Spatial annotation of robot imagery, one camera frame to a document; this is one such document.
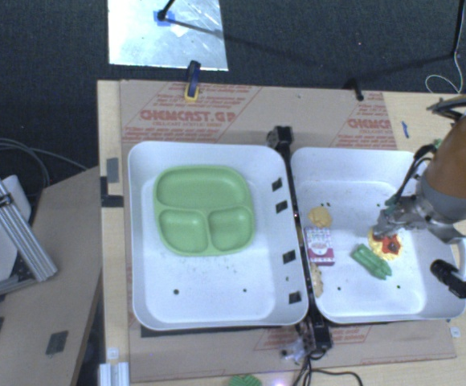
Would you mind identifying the yellow toy pizza slice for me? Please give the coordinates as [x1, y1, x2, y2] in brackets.
[367, 231, 403, 262]

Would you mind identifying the white plastic tray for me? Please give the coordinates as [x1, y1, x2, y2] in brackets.
[290, 146, 466, 325]
[127, 140, 311, 332]

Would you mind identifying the green toy asparagus bundle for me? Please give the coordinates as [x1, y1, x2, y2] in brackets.
[350, 243, 393, 281]

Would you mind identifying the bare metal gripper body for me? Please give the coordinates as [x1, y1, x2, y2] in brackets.
[377, 194, 433, 232]

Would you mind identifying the green divided plate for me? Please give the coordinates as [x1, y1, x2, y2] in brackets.
[153, 165, 256, 257]

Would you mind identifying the thin black rod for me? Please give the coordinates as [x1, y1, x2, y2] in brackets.
[280, 142, 319, 330]

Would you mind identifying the red and white carton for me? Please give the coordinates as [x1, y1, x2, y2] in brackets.
[303, 225, 336, 267]

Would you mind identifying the brown cardboard board red print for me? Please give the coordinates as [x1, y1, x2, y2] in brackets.
[118, 80, 458, 384]

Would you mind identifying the green ridged toy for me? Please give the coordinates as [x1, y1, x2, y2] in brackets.
[228, 374, 264, 386]

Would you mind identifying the black cylinder on white bracket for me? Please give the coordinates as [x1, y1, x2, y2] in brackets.
[430, 235, 466, 299]

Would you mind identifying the yellow toy biscuit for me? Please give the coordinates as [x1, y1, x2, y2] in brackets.
[307, 206, 333, 228]

